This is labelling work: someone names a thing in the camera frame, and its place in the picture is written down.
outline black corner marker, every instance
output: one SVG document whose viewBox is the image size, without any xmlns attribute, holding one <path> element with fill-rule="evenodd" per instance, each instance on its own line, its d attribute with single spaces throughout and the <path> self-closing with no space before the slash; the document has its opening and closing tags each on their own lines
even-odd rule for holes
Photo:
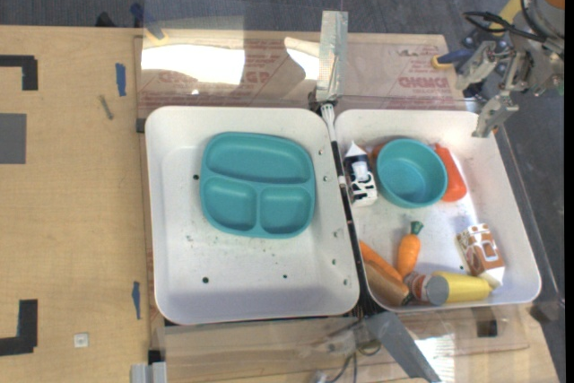
<svg viewBox="0 0 574 383">
<path fill-rule="evenodd" d="M 34 353 L 38 346 L 38 301 L 20 300 L 16 336 L 0 338 L 0 356 Z"/>
<path fill-rule="evenodd" d="M 0 67 L 22 69 L 22 90 L 38 90 L 38 60 L 30 55 L 0 55 Z"/>
</svg>

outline yellow cylinder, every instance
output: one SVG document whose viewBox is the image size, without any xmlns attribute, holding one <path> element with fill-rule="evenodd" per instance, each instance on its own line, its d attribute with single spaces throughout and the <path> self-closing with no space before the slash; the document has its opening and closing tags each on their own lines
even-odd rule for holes
<svg viewBox="0 0 574 383">
<path fill-rule="evenodd" d="M 443 271 L 433 274 L 442 276 L 448 282 L 447 303 L 484 300 L 492 291 L 492 287 L 483 278 Z"/>
</svg>

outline toy carrot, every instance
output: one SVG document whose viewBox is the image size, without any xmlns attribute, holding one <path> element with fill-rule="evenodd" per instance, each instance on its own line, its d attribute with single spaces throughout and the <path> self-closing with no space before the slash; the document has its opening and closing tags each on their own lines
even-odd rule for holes
<svg viewBox="0 0 574 383">
<path fill-rule="evenodd" d="M 450 154 L 450 150 L 442 145 L 435 144 L 434 150 L 437 155 L 440 157 L 443 163 L 445 163 L 445 167 L 447 168 L 447 175 L 448 175 L 448 184 L 447 184 L 447 191 L 445 192 L 444 196 L 442 197 L 443 201 L 456 201 L 466 195 L 466 184 L 463 180 L 460 171 L 457 168 L 457 164 L 455 163 L 452 155 Z"/>
<path fill-rule="evenodd" d="M 411 232 L 404 235 L 398 246 L 396 256 L 396 271 L 403 279 L 413 272 L 416 261 L 421 252 L 421 240 L 417 236 L 422 230 L 422 223 L 411 222 Z"/>
<path fill-rule="evenodd" d="M 386 272 L 398 282 L 403 282 L 403 277 L 395 270 L 395 268 L 383 257 L 377 254 L 377 252 L 375 252 L 367 243 L 359 241 L 359 245 L 361 246 L 362 258 L 364 259 L 365 264 L 377 266 L 380 270 Z"/>
</svg>

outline chocolate milk carton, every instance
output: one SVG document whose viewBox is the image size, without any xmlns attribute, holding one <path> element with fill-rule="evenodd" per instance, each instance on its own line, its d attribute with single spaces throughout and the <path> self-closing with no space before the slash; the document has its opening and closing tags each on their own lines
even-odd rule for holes
<svg viewBox="0 0 574 383">
<path fill-rule="evenodd" d="M 457 234 L 457 241 L 471 275 L 485 279 L 492 289 L 502 286 L 504 260 L 488 225 L 471 225 Z"/>
</svg>

